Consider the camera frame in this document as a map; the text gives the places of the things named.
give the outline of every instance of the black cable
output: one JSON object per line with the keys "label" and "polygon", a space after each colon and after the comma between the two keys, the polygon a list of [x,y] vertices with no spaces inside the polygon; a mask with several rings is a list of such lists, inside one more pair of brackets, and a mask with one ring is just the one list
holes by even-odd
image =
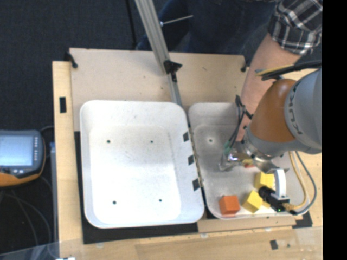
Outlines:
{"label": "black cable", "polygon": [[48,186],[48,188],[50,189],[50,192],[52,193],[52,186],[50,185],[48,180],[43,176],[40,176],[39,178]]}
{"label": "black cable", "polygon": [[54,129],[54,125],[48,125],[40,129],[40,132],[43,133],[46,130]]}
{"label": "black cable", "polygon": [[20,199],[18,198],[18,196],[16,195],[16,192],[14,190],[11,190],[12,192],[12,197],[17,201],[17,204],[19,205],[19,207],[21,208],[22,212],[24,213],[25,215],[25,218],[27,219],[28,223],[29,223],[29,226],[31,228],[31,231],[33,233],[33,236],[34,236],[34,240],[35,240],[35,245],[38,246],[38,239],[37,239],[37,234],[36,234],[36,230],[34,228],[34,225],[33,223],[31,222],[31,219],[29,218],[29,215],[28,213],[26,212],[26,210],[24,209]]}
{"label": "black cable", "polygon": [[50,243],[52,241],[52,237],[51,237],[51,230],[50,230],[50,227],[49,227],[49,224],[48,224],[48,221],[46,220],[46,218],[44,217],[44,215],[36,208],[34,207],[33,205],[31,205],[30,203],[26,202],[25,200],[17,197],[17,196],[13,196],[13,195],[10,195],[10,194],[6,194],[7,197],[10,197],[10,198],[13,198],[13,199],[16,199],[17,201],[25,204],[26,206],[29,206],[31,209],[33,209],[40,217],[41,219],[43,220],[46,228],[47,228],[47,234],[48,234],[48,243]]}
{"label": "black cable", "polygon": [[5,196],[5,191],[1,191],[0,192],[0,203],[4,199],[4,196]]}
{"label": "black cable", "polygon": [[130,30],[132,35],[132,48],[135,49],[137,40],[136,40],[136,33],[135,33],[135,27],[134,27],[134,21],[131,14],[131,7],[130,7],[130,0],[125,0],[126,10],[128,13],[129,23],[130,23]]}
{"label": "black cable", "polygon": [[246,110],[246,106],[242,104],[241,98],[238,95],[236,95],[235,104],[237,106],[237,125],[234,132],[229,138],[229,148],[232,148],[232,146],[236,142],[236,137],[237,137],[237,134],[239,133],[240,125],[244,115],[247,115],[250,119],[252,118],[252,115]]}

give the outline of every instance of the white tray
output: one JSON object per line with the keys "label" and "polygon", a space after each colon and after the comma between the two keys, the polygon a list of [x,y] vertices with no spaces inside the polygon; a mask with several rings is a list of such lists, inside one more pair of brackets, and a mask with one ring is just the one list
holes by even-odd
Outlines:
{"label": "white tray", "polygon": [[187,117],[179,105],[88,101],[80,131],[85,215],[92,225],[184,224],[202,217]]}
{"label": "white tray", "polygon": [[[233,217],[221,215],[218,201],[223,196],[236,195],[243,203],[254,187],[254,178],[260,170],[257,167],[234,167],[230,171],[220,171],[223,145],[230,138],[237,125],[237,107],[235,103],[196,103],[189,108],[192,138],[202,178],[207,208],[219,219],[252,218],[254,216],[290,216],[288,212],[275,212],[272,208],[261,206],[251,213],[241,206]],[[292,168],[288,153],[276,157],[273,163],[286,170],[287,195],[294,205],[304,200],[304,191],[299,178]]]}

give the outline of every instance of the metal profile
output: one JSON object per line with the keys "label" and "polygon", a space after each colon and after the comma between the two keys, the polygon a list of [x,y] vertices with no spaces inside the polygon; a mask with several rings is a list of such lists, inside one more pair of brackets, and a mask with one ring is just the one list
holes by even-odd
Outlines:
{"label": "metal profile", "polygon": [[179,94],[178,85],[176,81],[175,71],[169,71],[166,69],[164,63],[170,61],[168,48],[165,43],[160,21],[158,19],[153,0],[135,0],[137,9],[140,13],[140,17],[145,28],[147,37],[151,44],[152,50],[155,54],[157,63],[163,74],[167,75],[169,79],[169,87],[171,100],[182,105],[181,96]]}

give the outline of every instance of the yellow cable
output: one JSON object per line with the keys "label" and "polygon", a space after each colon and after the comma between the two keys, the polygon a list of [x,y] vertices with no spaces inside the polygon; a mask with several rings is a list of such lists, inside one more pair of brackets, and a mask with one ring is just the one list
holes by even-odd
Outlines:
{"label": "yellow cable", "polygon": [[274,68],[268,68],[268,69],[264,69],[260,72],[255,73],[255,76],[263,76],[264,74],[270,73],[270,72],[275,72],[277,70],[281,70],[284,68],[288,68],[288,67],[293,67],[293,64],[289,64],[287,66],[281,66],[281,67],[274,67]]}
{"label": "yellow cable", "polygon": [[297,169],[297,165],[294,164],[294,159],[293,159],[293,155],[292,155],[292,152],[291,152],[291,151],[289,152],[289,157],[290,157],[292,166],[293,166],[293,168],[294,168],[294,172],[295,172],[296,176],[297,176],[298,179],[299,179],[301,188],[302,188],[303,191],[304,191],[304,200],[303,200],[303,202],[301,202],[299,205],[293,205],[293,204],[290,204],[290,203],[283,203],[283,207],[284,207],[284,208],[286,209],[286,211],[288,211],[288,212],[303,207],[303,206],[305,205],[306,201],[307,201],[307,193],[306,193],[306,189],[305,189],[305,186],[304,186],[304,182],[303,182],[302,179],[301,179],[301,176],[300,176],[299,171],[298,171],[298,169]]}

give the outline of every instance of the yellow block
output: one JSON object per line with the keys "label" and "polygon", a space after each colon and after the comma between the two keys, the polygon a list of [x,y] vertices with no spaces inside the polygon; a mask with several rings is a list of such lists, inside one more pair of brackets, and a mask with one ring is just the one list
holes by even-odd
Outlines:
{"label": "yellow block", "polygon": [[266,201],[263,201],[263,202],[262,202],[262,205],[263,205],[264,207],[266,207],[266,208],[270,208],[270,207],[271,207],[270,203],[268,203],[268,202],[266,202]]}
{"label": "yellow block", "polygon": [[249,193],[246,200],[243,202],[242,207],[249,212],[256,212],[262,205],[263,200],[256,191]]}
{"label": "yellow block", "polygon": [[275,181],[275,176],[273,173],[263,173],[262,171],[257,173],[254,178],[254,187],[260,189],[263,186],[268,188],[273,188],[273,183]]}

